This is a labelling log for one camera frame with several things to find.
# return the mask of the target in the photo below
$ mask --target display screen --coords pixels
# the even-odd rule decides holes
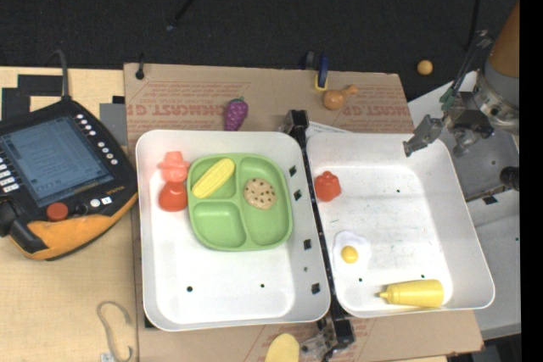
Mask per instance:
[[[2,135],[0,146],[39,207],[114,179],[69,116]]]

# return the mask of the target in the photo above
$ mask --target divided green plate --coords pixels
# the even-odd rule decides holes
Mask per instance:
[[[192,188],[220,159],[232,159],[234,174],[211,196],[198,199]],[[245,201],[244,186],[251,178],[263,178],[274,188],[277,201],[269,209],[257,209]],[[196,237],[208,248],[244,251],[274,248],[292,232],[292,209],[287,183],[279,167],[258,154],[213,154],[191,163],[187,178],[188,213]]]

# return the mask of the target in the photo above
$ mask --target toy strawberry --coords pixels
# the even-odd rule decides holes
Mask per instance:
[[[238,131],[249,114],[249,105],[243,97],[230,100],[224,112],[224,129]]]

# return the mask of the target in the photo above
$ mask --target emergency stop button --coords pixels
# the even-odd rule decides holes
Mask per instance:
[[[59,222],[68,217],[68,206],[65,203],[52,203],[45,210],[50,222]]]

